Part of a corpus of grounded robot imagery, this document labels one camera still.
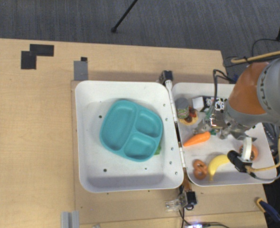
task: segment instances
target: toy banana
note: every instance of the toy banana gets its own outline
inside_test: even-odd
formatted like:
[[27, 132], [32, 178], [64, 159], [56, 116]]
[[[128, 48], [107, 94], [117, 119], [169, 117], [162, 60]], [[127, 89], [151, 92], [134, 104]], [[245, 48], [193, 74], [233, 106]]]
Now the toy banana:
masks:
[[216, 157], [214, 157], [211, 160], [211, 162], [209, 163], [209, 165], [207, 167], [207, 171], [210, 175], [210, 181], [213, 180], [213, 176], [215, 175], [215, 172], [216, 172], [218, 166], [226, 164], [228, 162], [230, 162], [230, 161], [227, 158], [226, 154], [217, 155]]

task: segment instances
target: white tray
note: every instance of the white tray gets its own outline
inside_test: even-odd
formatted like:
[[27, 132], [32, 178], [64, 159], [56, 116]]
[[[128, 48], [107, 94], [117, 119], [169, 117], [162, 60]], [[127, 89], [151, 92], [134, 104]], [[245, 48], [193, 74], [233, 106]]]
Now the white tray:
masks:
[[[167, 89], [158, 83], [83, 81], [75, 90], [79, 178], [91, 192], [172, 189], [183, 181], [177, 135]], [[103, 117], [119, 100], [157, 113], [163, 123], [161, 152], [135, 162], [105, 149], [99, 140]]]
[[[233, 90], [233, 87], [234, 85], [219, 84], [217, 97], [228, 98], [231, 91]], [[184, 97], [188, 99], [190, 105], [192, 105], [192, 98], [203, 95], [213, 96], [214, 85], [200, 83], [178, 83], [173, 87], [174, 99], [176, 100], [180, 97]], [[197, 124], [203, 119], [204, 115], [204, 113], [200, 113], [197, 123], [192, 126], [186, 126], [180, 122], [178, 123], [182, 143], [184, 143], [193, 135], [193, 129], [197, 127]], [[259, 155], [257, 159], [253, 161], [253, 167], [260, 168], [274, 165], [273, 157], [262, 124], [260, 123], [256, 125], [255, 129], [250, 129], [247, 131], [247, 134], [251, 137], [257, 138], [253, 144], [257, 147]], [[211, 136], [207, 142], [189, 147], [183, 147], [187, 172], [191, 181], [199, 186], [270, 183], [271, 181], [267, 182], [257, 180], [246, 173], [238, 172], [231, 163], [220, 166], [217, 169], [213, 181], [209, 181], [208, 176], [203, 180], [198, 180], [195, 178], [193, 174], [194, 160], [200, 159], [208, 164], [216, 155], [227, 154], [230, 150], [235, 150], [238, 152], [239, 147], [242, 144], [242, 141], [236, 140], [231, 135], [229, 135], [226, 140], [221, 140], [218, 136]], [[268, 179], [274, 178], [276, 175], [277, 172], [275, 169], [257, 173], [257, 176]]]

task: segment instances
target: black tape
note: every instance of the black tape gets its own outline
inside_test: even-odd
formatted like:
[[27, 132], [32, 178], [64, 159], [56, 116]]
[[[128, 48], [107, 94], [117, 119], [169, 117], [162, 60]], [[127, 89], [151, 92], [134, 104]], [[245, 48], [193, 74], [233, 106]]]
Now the black tape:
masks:
[[30, 51], [35, 52], [37, 56], [54, 56], [54, 46], [53, 45], [38, 45], [30, 44]]
[[21, 54], [21, 69], [36, 69], [37, 56], [32, 51], [22, 51]]

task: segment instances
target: teal divided plate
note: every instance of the teal divided plate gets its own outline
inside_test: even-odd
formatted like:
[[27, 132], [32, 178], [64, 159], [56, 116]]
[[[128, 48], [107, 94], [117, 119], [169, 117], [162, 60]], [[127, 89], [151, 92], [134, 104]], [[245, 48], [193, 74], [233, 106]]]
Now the teal divided plate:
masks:
[[100, 141], [109, 151], [143, 162], [151, 158], [161, 139], [163, 125], [151, 110], [119, 100], [109, 109], [100, 129]]

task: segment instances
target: gray floor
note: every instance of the gray floor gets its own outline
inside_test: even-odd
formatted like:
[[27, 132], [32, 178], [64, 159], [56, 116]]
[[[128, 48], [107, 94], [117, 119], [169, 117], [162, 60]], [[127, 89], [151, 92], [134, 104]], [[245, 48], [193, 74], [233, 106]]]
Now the gray floor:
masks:
[[[217, 49], [250, 56], [253, 42], [276, 38], [280, 0], [0, 0], [0, 38]], [[256, 54], [280, 50], [260, 42]], [[244, 67], [231, 68], [230, 75]]]

